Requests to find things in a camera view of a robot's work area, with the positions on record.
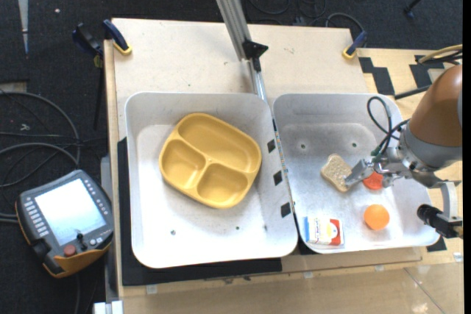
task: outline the wooden table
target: wooden table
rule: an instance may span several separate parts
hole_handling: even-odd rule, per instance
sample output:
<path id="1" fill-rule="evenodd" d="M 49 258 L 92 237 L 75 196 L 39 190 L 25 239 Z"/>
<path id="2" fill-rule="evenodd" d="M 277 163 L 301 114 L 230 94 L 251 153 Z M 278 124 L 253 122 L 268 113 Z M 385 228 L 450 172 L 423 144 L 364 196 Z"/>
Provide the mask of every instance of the wooden table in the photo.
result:
<path id="1" fill-rule="evenodd" d="M 282 273 L 236 276 L 147 286 L 121 283 L 121 236 L 118 202 L 117 143 L 126 136 L 124 103 L 139 91 L 189 93 L 250 93 L 253 91 L 246 64 L 237 60 L 224 24 L 114 19 L 132 45 L 121 56 L 105 41 L 105 81 L 109 131 L 115 239 L 113 252 L 116 297 L 125 313 L 250 313 L 332 310 L 349 306 L 349 313 L 403 313 L 412 302 L 440 313 L 437 307 L 455 305 L 463 299 L 463 241 L 445 240 L 447 250 L 428 252 L 425 247 L 383 249 L 341 254 L 301 255 L 297 250 L 282 257 Z M 396 93 L 416 88 L 410 64 L 415 54 L 429 51 L 359 49 L 345 60 L 341 52 L 352 43 L 348 29 L 302 26 L 249 25 L 255 42 L 269 50 L 261 58 L 268 103 L 283 93 L 377 93 L 373 74 L 364 74 L 360 58 L 387 68 Z M 422 94 L 397 101 L 403 118 L 413 113 Z M 447 179 L 462 179 L 462 164 L 441 171 Z M 441 206 L 439 190 L 431 191 Z M 462 185 L 458 187 L 462 215 Z M 430 279 L 428 290 L 417 281 L 428 281 L 425 269 L 443 268 Z M 458 294 L 458 300 L 442 294 Z M 437 292 L 437 302 L 427 292 Z"/>

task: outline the orange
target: orange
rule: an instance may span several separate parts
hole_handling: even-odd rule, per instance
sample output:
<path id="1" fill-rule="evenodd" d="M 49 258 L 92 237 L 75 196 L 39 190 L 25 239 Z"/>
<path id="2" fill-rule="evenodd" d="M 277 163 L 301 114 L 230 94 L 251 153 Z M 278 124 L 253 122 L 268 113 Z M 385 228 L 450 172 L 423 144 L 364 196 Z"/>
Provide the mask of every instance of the orange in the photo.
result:
<path id="1" fill-rule="evenodd" d="M 389 223 L 389 212 L 381 204 L 372 204 L 365 210 L 363 219 L 371 229 L 380 230 Z"/>

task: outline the black cable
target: black cable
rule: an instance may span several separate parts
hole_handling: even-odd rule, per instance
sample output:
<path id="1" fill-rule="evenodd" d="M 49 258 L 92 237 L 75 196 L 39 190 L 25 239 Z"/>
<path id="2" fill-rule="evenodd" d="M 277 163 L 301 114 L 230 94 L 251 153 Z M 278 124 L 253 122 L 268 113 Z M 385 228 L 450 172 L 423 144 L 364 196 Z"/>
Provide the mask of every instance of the black cable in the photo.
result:
<path id="1" fill-rule="evenodd" d="M 333 24 L 335 26 L 335 28 L 337 27 L 337 25 L 335 25 L 329 18 L 327 17 L 318 17 L 318 18 L 315 18 L 313 19 L 308 25 L 309 26 L 315 26 L 314 24 L 318 21 L 322 21 L 322 20 L 326 20 L 326 21 L 329 21 L 330 24 Z"/>
<path id="2" fill-rule="evenodd" d="M 262 13 L 266 13 L 267 15 L 282 15 L 283 13 L 285 13 L 289 9 L 289 7 L 291 5 L 291 0 L 286 0 L 286 5 L 280 10 L 264 10 L 264 9 L 260 8 L 258 5 L 256 5 L 253 0 L 247 0 L 247 1 L 257 11 L 262 12 Z"/>
<path id="3" fill-rule="evenodd" d="M 102 272 L 102 270 L 100 268 L 97 268 L 97 269 L 98 269 L 98 273 L 96 274 L 97 276 L 95 278 L 95 283 L 93 284 L 93 290 L 91 291 L 90 300 L 88 301 L 87 307 L 85 309 L 85 313 L 89 312 L 90 306 L 93 303 L 93 297 L 95 296 L 96 288 L 98 287 L 98 280 L 100 278 L 100 273 Z"/>
<path id="4" fill-rule="evenodd" d="M 298 0 L 298 1 L 302 1 L 303 3 L 306 3 L 306 4 L 316 4 L 315 0 L 313 2 L 304 1 L 304 0 Z M 307 18 L 319 18 L 322 15 L 324 15 L 325 10 L 327 9 L 327 0 L 323 0 L 322 3 L 324 4 L 324 7 L 322 7 L 320 12 L 318 12 L 314 15 L 308 14 L 303 8 L 301 8 L 301 6 L 299 6 L 299 9 L 300 9 L 300 12 L 302 13 L 302 15 L 304 15 Z"/>
<path id="5" fill-rule="evenodd" d="M 74 314 L 78 314 L 80 307 L 80 277 L 79 274 L 75 274 L 75 282 L 77 284 L 77 297 L 75 299 Z"/>
<path id="6" fill-rule="evenodd" d="M 7 96 L 8 98 L 12 99 L 11 95 L 14 95 L 14 96 L 25 96 L 25 97 L 30 97 L 30 98 L 34 98 L 34 99 L 38 99 L 46 104 L 48 104 L 49 106 L 53 107 L 54 109 L 56 109 L 56 111 L 58 111 L 63 117 L 64 119 L 68 122 L 68 124 L 70 125 L 71 129 L 72 129 L 72 132 L 74 133 L 74 137 L 79 140 L 79 133 L 77 131 L 77 128 L 75 127 L 74 125 L 74 122 L 72 122 L 72 120 L 68 117 L 68 115 L 60 108 L 58 107 L 54 102 L 52 101 L 49 101 L 48 99 L 45 99 L 44 97 L 41 97 L 41 96 L 38 96 L 36 94 L 33 94 L 33 93 L 27 93 L 27 92 L 5 92 L 4 90 L 0 89 L 0 95 L 5 95 Z M 77 165 L 79 164 L 79 161 L 80 161 L 80 147 L 78 146 L 77 147 L 77 155 L 75 157 L 75 159 L 77 160 Z"/>
<path id="7" fill-rule="evenodd" d="M 423 93 L 427 91 L 429 87 L 430 85 L 426 85 L 425 87 L 420 87 L 417 89 L 408 90 L 407 92 L 396 94 L 394 95 L 394 99 L 404 99 L 405 97 L 413 96 L 414 94 Z"/>
<path id="8" fill-rule="evenodd" d="M 280 20 L 274 18 L 262 18 L 260 20 L 251 20 L 252 24 L 269 24 L 269 25 L 283 25 Z"/>
<path id="9" fill-rule="evenodd" d="M 3 95 L 3 96 L 6 96 L 7 98 L 9 98 L 11 101 L 15 102 L 16 104 L 20 105 L 21 107 L 23 107 L 29 114 L 31 114 L 34 118 L 36 118 L 36 120 L 44 127 L 44 129 L 48 132 L 51 133 L 51 131 L 49 130 L 49 128 L 47 127 L 47 125 L 44 124 L 44 122 L 38 117 L 38 115 L 33 112 L 28 106 L 26 106 L 25 104 L 21 103 L 20 101 L 18 101 L 17 99 L 14 99 L 12 96 L 10 96 L 10 93 L 9 92 L 5 92 L 4 90 L 2 90 L 0 88 L 0 95 Z"/>
<path id="10" fill-rule="evenodd" d="M 372 114 L 372 111 L 371 111 L 371 103 L 376 100 L 376 101 L 379 101 L 382 105 L 383 105 L 383 108 L 386 112 L 386 117 L 388 119 L 388 129 L 387 131 L 384 129 L 383 126 L 380 125 L 380 123 L 376 120 L 375 116 Z M 381 131 L 383 131 L 385 134 L 388 134 L 391 132 L 391 129 L 392 129 L 392 117 L 391 117 L 391 110 L 389 109 L 389 106 L 387 105 L 387 103 L 381 98 L 381 97 L 378 97 L 378 96 L 373 96 L 373 97 L 370 97 L 368 99 L 368 102 L 366 103 L 366 110 L 368 111 L 368 115 L 369 117 L 371 118 L 371 120 L 373 121 L 373 123 L 376 125 L 376 127 L 378 129 L 380 129 Z M 395 140 L 399 140 L 398 137 L 394 136 L 394 135 L 391 135 L 391 138 L 395 139 Z"/>
<path id="11" fill-rule="evenodd" d="M 29 148 L 32 146 L 41 146 L 44 148 L 50 148 L 50 149 L 55 149 L 61 153 L 63 153 L 65 156 L 67 156 L 75 165 L 76 168 L 79 167 L 79 162 L 76 160 L 74 156 L 72 156 L 70 153 L 68 153 L 65 149 L 62 149 L 58 146 L 55 146 L 54 144 L 48 144 L 48 143 L 23 143 L 23 144 L 18 144 L 16 146 L 9 146 L 5 149 L 2 149 L 0 151 L 0 156 L 3 154 L 6 154 L 7 152 L 14 151 L 16 149 L 22 149 L 22 148 Z"/>
<path id="12" fill-rule="evenodd" d="M 3 212 L 0 212 L 0 217 L 3 217 L 3 218 L 16 218 L 16 213 L 3 213 Z"/>
<path id="13" fill-rule="evenodd" d="M 384 152 L 385 152 L 385 149 L 382 148 L 382 146 L 384 145 L 384 143 L 391 138 L 391 136 L 398 130 L 400 129 L 400 127 L 402 127 L 404 124 L 406 124 L 407 122 L 409 122 L 410 119 L 406 119 L 405 121 L 402 121 L 400 123 L 398 123 L 396 126 L 394 126 L 391 130 L 391 132 L 388 132 L 388 134 L 384 137 L 384 139 L 382 139 L 382 141 L 378 144 L 378 146 L 375 148 L 375 150 L 372 152 L 373 155 L 375 156 L 381 156 Z"/>
<path id="14" fill-rule="evenodd" d="M 346 13 L 341 13 L 341 12 L 337 12 L 337 13 L 332 13 L 331 15 L 329 15 L 327 18 L 326 18 L 326 21 L 325 21 L 325 27 L 328 27 L 329 26 L 329 23 L 331 22 L 331 19 L 333 17 L 344 17 L 344 18 L 348 18 L 349 20 L 353 21 L 353 23 L 360 29 L 361 32 L 363 32 L 365 29 L 363 28 L 363 26 L 360 24 L 360 21 L 358 21 L 356 18 L 346 14 Z"/>
<path id="15" fill-rule="evenodd" d="M 89 139 L 89 140 L 84 140 L 80 145 L 81 147 L 85 147 L 87 149 L 90 149 L 95 158 L 100 161 L 100 156 L 96 153 L 96 151 L 91 148 L 90 146 L 87 146 L 85 145 L 85 143 L 89 143 L 91 141 L 96 141 L 96 140 L 107 140 L 107 138 L 96 138 L 96 139 Z M 71 146 L 77 146 L 77 144 L 68 144 L 65 146 L 65 149 L 67 149 L 68 147 L 71 147 Z M 45 164 L 47 164 L 50 160 L 52 160 L 54 157 L 57 156 L 57 154 L 59 153 L 59 151 L 56 151 L 55 153 L 53 153 L 53 155 L 49 156 L 47 159 L 45 159 L 40 165 L 38 165 L 34 170 L 30 171 L 27 175 L 23 176 L 22 178 L 20 179 L 17 179 L 16 181 L 14 182 L 8 182 L 8 183 L 5 183 L 5 181 L 7 180 L 7 177 L 10 175 L 10 173 L 12 172 L 12 170 L 14 169 L 14 167 L 16 167 L 22 160 L 24 160 L 24 158 L 26 158 L 29 154 L 33 153 L 34 151 L 37 151 L 38 149 L 41 149 L 41 147 L 38 147 L 36 149 L 33 149 L 31 151 L 28 151 L 26 154 L 24 154 L 23 156 L 21 156 L 18 160 L 16 160 L 11 166 L 10 166 L 10 169 L 7 171 L 7 173 L 4 175 L 4 178 L 3 178 L 3 182 L 0 184 L 0 188 L 7 188 L 7 187 L 11 187 L 11 186 L 14 186 L 14 185 L 17 185 L 18 183 L 21 183 L 23 182 L 25 179 L 28 179 L 31 177 L 31 175 L 33 175 L 34 173 L 36 173 L 36 171 L 38 171 L 40 168 L 42 168 Z"/>
<path id="16" fill-rule="evenodd" d="M 458 51 L 453 52 L 452 54 L 445 55 L 443 57 L 432 57 L 427 59 L 423 62 L 419 62 L 419 59 L 416 59 L 416 62 L 419 64 L 430 64 L 430 63 L 451 63 L 454 65 L 458 65 L 459 63 L 456 62 L 457 59 L 461 59 L 463 57 L 463 50 L 460 49 Z"/>
<path id="17" fill-rule="evenodd" d="M 12 218 L 0 218 L 0 223 L 4 223 L 4 224 L 18 224 L 18 220 L 13 220 Z"/>
<path id="18" fill-rule="evenodd" d="M 20 132 L 3 132 L 0 131 L 1 136 L 15 136 L 15 137 L 22 137 L 22 138 L 54 138 L 54 139 L 71 139 L 75 141 L 79 141 L 73 136 L 67 135 L 59 135 L 59 134 L 24 134 Z"/>

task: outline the metal bracket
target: metal bracket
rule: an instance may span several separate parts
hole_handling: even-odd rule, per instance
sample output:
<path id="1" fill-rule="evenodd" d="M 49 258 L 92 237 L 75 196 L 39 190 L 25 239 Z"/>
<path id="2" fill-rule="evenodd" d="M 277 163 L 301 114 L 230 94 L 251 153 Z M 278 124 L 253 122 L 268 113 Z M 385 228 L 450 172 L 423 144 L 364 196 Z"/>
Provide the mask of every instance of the metal bracket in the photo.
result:
<path id="1" fill-rule="evenodd" d="M 253 42 L 251 40 L 245 40 L 242 43 L 242 48 L 244 49 L 246 57 L 252 60 L 253 69 L 257 72 L 261 72 L 262 67 L 260 65 L 259 58 L 266 50 L 268 50 L 268 46 Z"/>
<path id="2" fill-rule="evenodd" d="M 458 196 L 456 186 L 461 181 L 442 181 L 431 188 L 439 188 L 443 198 L 443 215 L 447 218 L 458 217 Z"/>

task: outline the black carpet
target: black carpet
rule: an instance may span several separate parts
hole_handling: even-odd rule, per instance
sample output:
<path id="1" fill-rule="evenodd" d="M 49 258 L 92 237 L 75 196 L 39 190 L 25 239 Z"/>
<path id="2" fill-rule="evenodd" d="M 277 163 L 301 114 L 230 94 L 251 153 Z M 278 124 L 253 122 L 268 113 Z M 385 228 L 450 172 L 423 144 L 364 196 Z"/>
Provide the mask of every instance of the black carpet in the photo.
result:
<path id="1" fill-rule="evenodd" d="M 18 0 L 0 0 L 0 83 L 28 78 Z"/>
<path id="2" fill-rule="evenodd" d="M 327 24 L 350 28 L 353 37 L 361 26 L 368 32 L 368 47 L 440 49 L 462 43 L 463 0 L 422 0 L 414 8 L 415 18 L 410 19 L 403 9 L 412 1 L 243 0 L 243 4 L 250 23 L 298 23 L 307 27 Z M 90 56 L 73 44 L 71 33 L 83 22 L 101 40 L 104 37 L 101 22 L 112 17 L 222 22 L 215 0 L 29 0 L 29 55 L 26 58 L 18 4 L 15 0 L 0 0 L 0 82 L 25 79 L 30 93 L 53 101 L 67 113 L 80 140 L 86 140 L 80 167 L 97 180 L 99 159 L 107 153 L 105 99 L 98 129 L 94 129 L 99 69 Z M 24 125 L 29 127 L 28 131 L 21 131 Z M 27 141 L 53 140 L 67 144 L 65 138 L 14 137 L 5 132 L 72 136 L 68 123 L 50 106 L 36 99 L 1 94 L 0 132 L 0 150 Z M 76 151 L 74 146 L 69 146 L 68 150 Z M 0 156 L 0 185 L 20 179 L 52 156 L 46 150 L 25 156 L 29 152 L 26 149 Z M 13 203 L 21 191 L 52 181 L 71 168 L 67 159 L 57 155 L 21 183 L 3 188 L 0 213 L 13 211 L 9 203 Z M 72 313 L 77 292 L 75 278 L 50 277 L 37 263 L 17 226 L 0 224 L 0 238 L 4 240 L 0 243 L 0 311 Z M 90 301 L 105 300 L 101 271 L 102 261 L 79 274 L 80 313 L 85 313 Z"/>

